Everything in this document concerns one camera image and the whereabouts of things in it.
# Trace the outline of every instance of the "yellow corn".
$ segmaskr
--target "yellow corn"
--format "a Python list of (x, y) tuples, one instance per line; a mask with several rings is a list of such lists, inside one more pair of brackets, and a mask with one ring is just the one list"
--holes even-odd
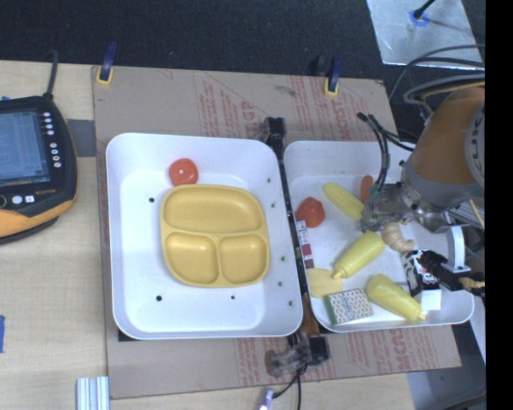
[(349, 191), (335, 182), (327, 182), (323, 186), (323, 192), (341, 211), (353, 220), (362, 219), (364, 204)]

